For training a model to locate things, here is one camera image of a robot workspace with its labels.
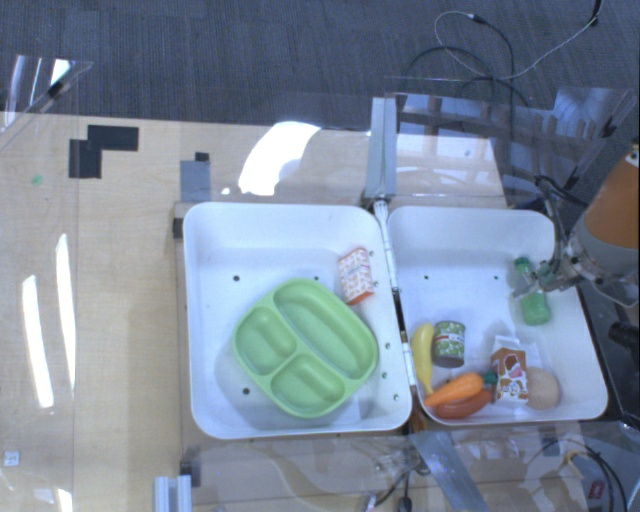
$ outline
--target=yellow banana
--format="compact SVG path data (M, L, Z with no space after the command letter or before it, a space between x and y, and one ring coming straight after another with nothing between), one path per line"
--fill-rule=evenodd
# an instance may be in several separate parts
M416 377L424 386L427 395L433 393L431 388L431 340L433 339L433 325L422 324L411 336L411 352Z

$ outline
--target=white tray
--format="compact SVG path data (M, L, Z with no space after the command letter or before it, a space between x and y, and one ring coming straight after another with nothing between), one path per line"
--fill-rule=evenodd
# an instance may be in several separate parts
M341 296L338 259L357 247L373 251L371 270L379 283L373 296L353 308L376 337L378 364L332 413L295 418L242 370L231 348L233 327L255 301L293 277L317 278ZM206 434L246 439L388 431L407 420L411 395L373 216L345 206L203 203L185 217L184 248L191 409Z
M558 379L557 407L534 411L490 405L452 426L592 419L607 406L602 377L575 289L547 295L552 319L530 327L510 297L517 277L513 260L550 259L553 225L530 211L400 207L389 219L407 334L424 322L455 320L466 325L465 364L434 366L434 387L467 371L486 371L494 336L519 338L527 362Z

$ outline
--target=green can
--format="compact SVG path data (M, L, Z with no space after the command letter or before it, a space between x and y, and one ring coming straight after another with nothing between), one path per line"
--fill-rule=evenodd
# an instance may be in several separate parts
M433 333L433 364L459 368L464 364L464 331L460 322L438 322Z

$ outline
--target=green bottle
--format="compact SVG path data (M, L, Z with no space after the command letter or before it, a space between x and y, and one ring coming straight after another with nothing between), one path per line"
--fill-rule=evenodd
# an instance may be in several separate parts
M524 279L530 281L532 269L529 258L522 256L513 263L518 273L520 273ZM549 307L547 306L544 292L539 288L520 299L520 307L522 308L524 322L528 325L542 325L547 323L551 318L551 311L549 311Z

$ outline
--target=gray floor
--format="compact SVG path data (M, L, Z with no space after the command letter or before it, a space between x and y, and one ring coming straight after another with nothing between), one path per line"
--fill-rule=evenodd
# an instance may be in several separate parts
M433 23L440 13L461 9L499 27L521 70L583 27L592 7L591 0L1 0L0 48L7 55L92 61L80 85L82 115L363 128L385 79L437 44ZM486 27L448 17L440 30L446 44L508 74L507 47ZM514 84L533 106L546 108L563 85L638 95L639 54L640 2L604 0L597 26ZM451 73L469 76L442 52L412 71ZM636 105L575 194L590 200L637 135ZM569 223L578 213L565 212ZM626 353L606 340L617 313L610 302L586 295L607 365L625 388L637 374L629 373ZM635 404L639 414L637 391L616 400Z

